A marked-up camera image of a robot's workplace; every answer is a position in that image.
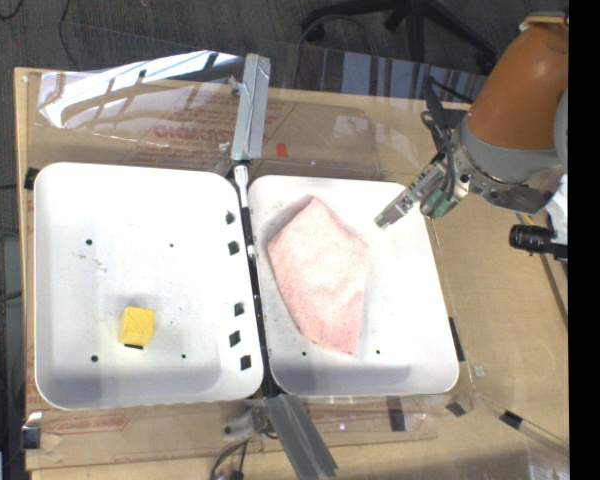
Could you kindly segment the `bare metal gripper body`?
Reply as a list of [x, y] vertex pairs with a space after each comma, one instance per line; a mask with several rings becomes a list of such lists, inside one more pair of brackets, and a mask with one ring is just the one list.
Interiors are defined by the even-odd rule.
[[525, 214], [537, 213], [553, 196], [552, 189], [491, 177], [461, 152], [439, 152], [412, 183], [412, 199], [427, 217], [443, 217], [470, 193], [492, 206]]

